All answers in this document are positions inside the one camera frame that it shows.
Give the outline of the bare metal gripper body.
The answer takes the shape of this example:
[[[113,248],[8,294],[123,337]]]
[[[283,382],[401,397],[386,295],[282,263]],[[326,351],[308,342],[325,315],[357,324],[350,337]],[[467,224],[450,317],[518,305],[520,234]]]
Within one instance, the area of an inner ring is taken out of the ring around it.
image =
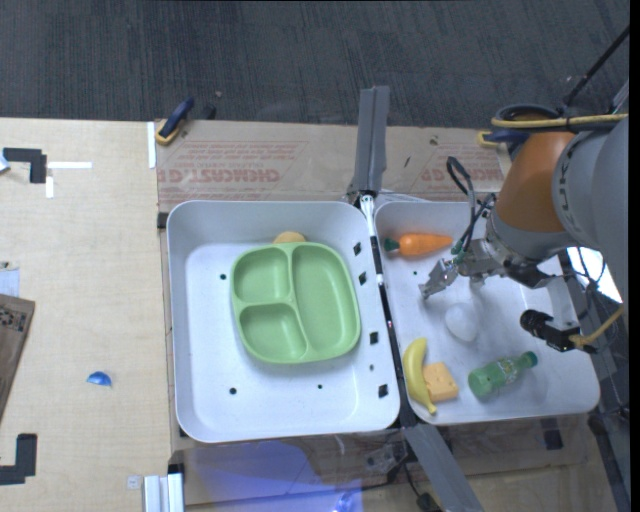
[[[465,245],[457,263],[458,274],[470,279],[506,275],[508,247],[498,238],[476,238]]]

